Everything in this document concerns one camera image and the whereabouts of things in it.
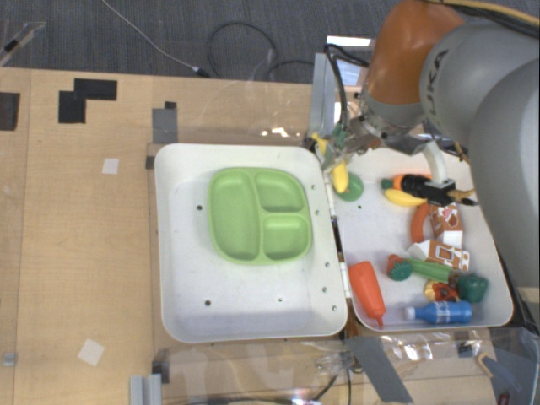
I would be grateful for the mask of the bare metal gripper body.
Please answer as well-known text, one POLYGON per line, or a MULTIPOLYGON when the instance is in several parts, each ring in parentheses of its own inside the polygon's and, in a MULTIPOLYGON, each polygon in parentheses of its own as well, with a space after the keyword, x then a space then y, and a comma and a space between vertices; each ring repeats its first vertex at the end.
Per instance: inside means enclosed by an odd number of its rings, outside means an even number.
POLYGON ((364 154, 368 150, 387 148, 406 155, 420 153, 425 139, 411 134, 411 127, 399 127, 377 115, 360 115, 348 124, 344 149, 347 153, 364 154))

